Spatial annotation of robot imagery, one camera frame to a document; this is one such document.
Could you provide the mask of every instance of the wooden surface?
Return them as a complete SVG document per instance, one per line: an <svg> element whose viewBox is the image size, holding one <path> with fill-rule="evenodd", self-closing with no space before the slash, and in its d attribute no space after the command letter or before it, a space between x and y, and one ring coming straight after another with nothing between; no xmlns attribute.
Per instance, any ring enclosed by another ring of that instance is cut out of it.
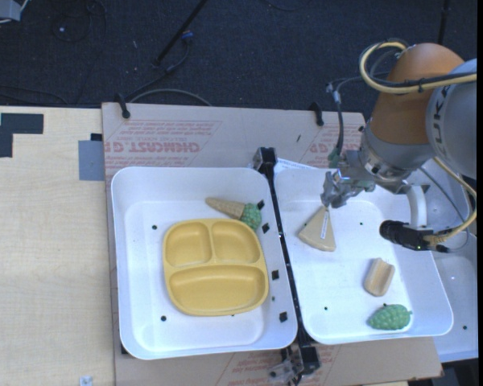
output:
<svg viewBox="0 0 483 386"><path fill-rule="evenodd" d="M0 385L114 384L105 183L79 180L100 109L42 113L0 158Z"/></svg>

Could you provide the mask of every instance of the cardboard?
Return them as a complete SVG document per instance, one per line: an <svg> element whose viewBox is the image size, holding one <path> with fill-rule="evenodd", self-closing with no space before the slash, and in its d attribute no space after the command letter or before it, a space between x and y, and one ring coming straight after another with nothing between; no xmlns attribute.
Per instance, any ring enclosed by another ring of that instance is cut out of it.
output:
<svg viewBox="0 0 483 386"><path fill-rule="evenodd" d="M336 113L323 112L324 125L318 126L311 111L139 104L127 108L130 118L124 119L119 104L102 105L117 385L271 385L269 370L281 361L280 351L158 360L122 353L110 182L126 166L247 167L259 147L274 147L278 158L326 168L338 137ZM344 146L356 149L358 129L365 122L359 113L343 116ZM300 384L343 386L442 376L432 338L316 345L316 349L321 367Z"/></svg>

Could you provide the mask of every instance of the yellow plate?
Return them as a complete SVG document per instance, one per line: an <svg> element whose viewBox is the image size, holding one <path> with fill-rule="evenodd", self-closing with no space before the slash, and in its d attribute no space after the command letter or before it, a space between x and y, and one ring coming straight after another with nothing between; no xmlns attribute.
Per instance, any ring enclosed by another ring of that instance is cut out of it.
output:
<svg viewBox="0 0 483 386"><path fill-rule="evenodd" d="M268 273L258 236L240 220L186 220L163 239L167 291L185 314L222 316L260 306Z"/></svg>

